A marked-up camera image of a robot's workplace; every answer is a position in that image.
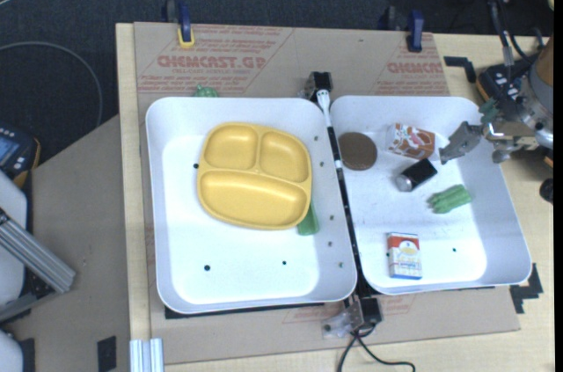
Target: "white tray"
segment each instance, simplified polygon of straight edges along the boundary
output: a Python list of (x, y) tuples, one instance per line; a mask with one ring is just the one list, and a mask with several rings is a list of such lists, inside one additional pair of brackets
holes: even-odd
[[(305, 144), (318, 233), (241, 228), (205, 212), (194, 164), (207, 133), (228, 121), (277, 128)], [(149, 108), (146, 128), (157, 288), (166, 306), (192, 314), (339, 301), (351, 294), (354, 255), (324, 118), (315, 105), (301, 98), (161, 98)]]
[[(437, 151), (459, 124), (479, 124), (475, 104), (458, 97), (338, 98), (331, 107), (334, 131), (360, 132), (375, 142), (377, 161), (367, 171), (344, 167), (347, 195), (363, 274), (384, 294), (515, 284), (531, 272), (531, 259), (493, 146), (481, 141), (464, 157), (442, 165)], [(393, 179), (416, 160), (385, 151), (385, 134), (394, 123), (436, 134), (430, 158), (438, 173), (410, 193)], [(462, 184), (472, 202), (435, 214), (427, 200), (433, 193)], [(422, 278), (391, 278), (386, 234), (399, 231), (420, 237)]]

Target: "yellow plate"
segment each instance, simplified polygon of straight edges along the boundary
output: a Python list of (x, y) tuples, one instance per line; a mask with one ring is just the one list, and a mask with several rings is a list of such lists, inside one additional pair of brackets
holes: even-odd
[(243, 227), (296, 226), (311, 203), (311, 159), (295, 136), (250, 123), (224, 123), (207, 136), (197, 193), (215, 218)]

